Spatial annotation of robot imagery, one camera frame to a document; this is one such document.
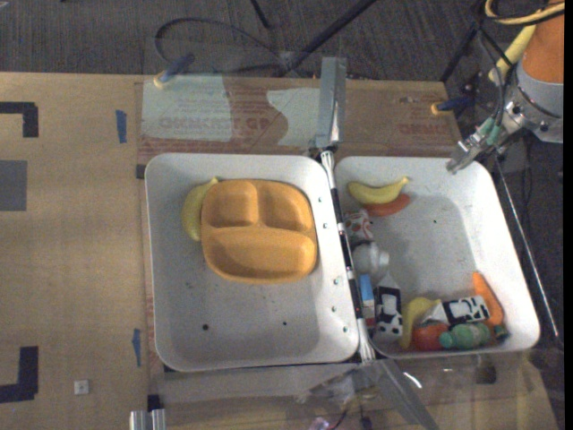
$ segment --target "dark floor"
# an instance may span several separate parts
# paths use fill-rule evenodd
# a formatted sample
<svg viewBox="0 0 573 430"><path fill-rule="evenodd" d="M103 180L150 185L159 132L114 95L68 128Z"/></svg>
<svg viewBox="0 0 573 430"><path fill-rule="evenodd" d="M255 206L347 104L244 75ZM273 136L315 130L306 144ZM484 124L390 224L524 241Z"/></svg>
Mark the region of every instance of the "dark floor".
<svg viewBox="0 0 573 430"><path fill-rule="evenodd" d="M275 64L285 52L299 52L360 0L257 0L269 20L266 29L250 0L0 0L0 71L66 73L158 73L190 49L194 71L234 71ZM317 73L321 54L345 56L357 77L439 81L473 21L476 0L372 0L372 5L320 46L294 74ZM527 13L545 0L503 0L502 8ZM163 24L190 18L174 26ZM518 29L487 21L484 27L502 47ZM467 46L446 81L451 97L478 72L489 69L475 43ZM246 70L268 74L263 68ZM487 113L488 85L477 105L458 117L467 133ZM510 156L507 179L543 281L555 326L563 338L562 145L526 137ZM508 223L543 323L540 347L554 345L552 324L526 258L523 242ZM564 405L562 355L543 362L557 415Z"/></svg>

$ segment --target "gray square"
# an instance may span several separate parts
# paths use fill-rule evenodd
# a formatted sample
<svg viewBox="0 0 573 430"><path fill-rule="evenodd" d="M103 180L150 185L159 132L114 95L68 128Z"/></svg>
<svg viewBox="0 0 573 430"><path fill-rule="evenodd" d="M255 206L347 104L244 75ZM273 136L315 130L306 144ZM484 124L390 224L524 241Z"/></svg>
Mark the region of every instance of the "gray square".
<svg viewBox="0 0 573 430"><path fill-rule="evenodd" d="M26 211L28 161L0 160L0 211Z"/></svg>

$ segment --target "toy banana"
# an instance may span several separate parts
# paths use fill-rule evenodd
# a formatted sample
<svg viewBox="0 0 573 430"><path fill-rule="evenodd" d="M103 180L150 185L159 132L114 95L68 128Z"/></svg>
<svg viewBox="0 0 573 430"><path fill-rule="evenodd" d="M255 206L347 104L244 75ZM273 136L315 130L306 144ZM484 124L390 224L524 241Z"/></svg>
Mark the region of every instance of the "toy banana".
<svg viewBox="0 0 573 430"><path fill-rule="evenodd" d="M216 183L218 180L213 177L208 183L195 186L187 194L181 209L183 229L191 239L197 242L201 241L201 206L208 190Z"/></svg>
<svg viewBox="0 0 573 430"><path fill-rule="evenodd" d="M350 182L348 192L361 204L384 204L395 201L400 195L402 187L409 182L407 176L391 185L371 187L360 182Z"/></svg>

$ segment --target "orange tray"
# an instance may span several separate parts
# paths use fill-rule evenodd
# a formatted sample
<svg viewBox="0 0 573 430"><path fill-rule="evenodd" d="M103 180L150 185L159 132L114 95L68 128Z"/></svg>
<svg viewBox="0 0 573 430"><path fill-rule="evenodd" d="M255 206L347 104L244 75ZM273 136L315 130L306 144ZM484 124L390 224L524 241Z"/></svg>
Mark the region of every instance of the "orange tray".
<svg viewBox="0 0 573 430"><path fill-rule="evenodd" d="M300 280L314 269L318 252L306 196L267 180L213 185L201 208L201 242L214 272L251 284Z"/></svg>

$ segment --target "small white square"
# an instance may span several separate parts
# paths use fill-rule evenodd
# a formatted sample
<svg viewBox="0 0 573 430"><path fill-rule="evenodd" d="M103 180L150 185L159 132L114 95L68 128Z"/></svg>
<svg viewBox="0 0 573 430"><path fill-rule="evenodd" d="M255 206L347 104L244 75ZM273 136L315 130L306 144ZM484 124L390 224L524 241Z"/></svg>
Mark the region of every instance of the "small white square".
<svg viewBox="0 0 573 430"><path fill-rule="evenodd" d="M88 379L74 381L73 393L76 395L85 395L86 393L90 393L90 381Z"/></svg>

